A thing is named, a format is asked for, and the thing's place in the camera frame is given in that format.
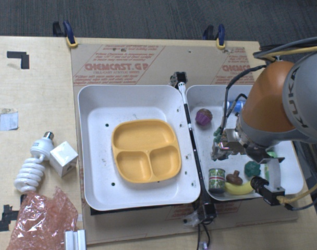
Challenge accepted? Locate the thin black and white rod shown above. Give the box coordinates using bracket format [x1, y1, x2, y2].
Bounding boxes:
[177, 82, 214, 205]

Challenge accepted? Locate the yellow divided plate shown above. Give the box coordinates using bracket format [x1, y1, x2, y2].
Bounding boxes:
[111, 119, 182, 184]

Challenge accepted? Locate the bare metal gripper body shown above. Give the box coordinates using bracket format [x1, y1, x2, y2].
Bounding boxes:
[220, 128, 250, 156]

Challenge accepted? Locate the dark green broccoli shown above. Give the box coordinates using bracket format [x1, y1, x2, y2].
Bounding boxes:
[243, 160, 262, 178]

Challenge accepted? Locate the brown toy mushroom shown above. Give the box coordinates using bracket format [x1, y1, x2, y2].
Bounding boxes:
[225, 170, 243, 186]

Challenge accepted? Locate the white plastic tray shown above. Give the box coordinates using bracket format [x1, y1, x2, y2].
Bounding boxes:
[77, 84, 202, 211]
[185, 84, 304, 202]

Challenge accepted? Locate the black cylinder on white bracket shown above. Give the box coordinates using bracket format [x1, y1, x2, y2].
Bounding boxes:
[250, 157, 286, 207]

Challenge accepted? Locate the green and red can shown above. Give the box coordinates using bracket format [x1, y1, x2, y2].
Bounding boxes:
[208, 168, 226, 194]

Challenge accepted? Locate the white cube box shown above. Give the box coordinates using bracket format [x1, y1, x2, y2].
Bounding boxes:
[49, 141, 79, 178]

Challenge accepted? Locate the yellow banana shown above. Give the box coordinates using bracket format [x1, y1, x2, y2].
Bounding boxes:
[224, 180, 254, 196]

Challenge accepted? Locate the blue and white bottle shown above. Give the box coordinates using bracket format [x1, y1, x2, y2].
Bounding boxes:
[223, 99, 247, 114]

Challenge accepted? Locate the brown cardboard board red print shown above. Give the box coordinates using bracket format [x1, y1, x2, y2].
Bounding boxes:
[70, 43, 299, 246]

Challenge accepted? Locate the black block with thin wires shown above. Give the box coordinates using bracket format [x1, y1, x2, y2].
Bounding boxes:
[169, 71, 188, 89]
[199, 202, 217, 221]

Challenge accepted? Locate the pink bubble wrap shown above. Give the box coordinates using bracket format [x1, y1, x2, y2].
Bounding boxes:
[6, 186, 79, 250]

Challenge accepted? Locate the white spiral light bulb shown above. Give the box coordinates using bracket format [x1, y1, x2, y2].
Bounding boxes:
[14, 131, 55, 194]

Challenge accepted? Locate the purple toy cupcake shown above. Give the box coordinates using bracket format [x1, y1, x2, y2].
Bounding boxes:
[194, 108, 213, 127]

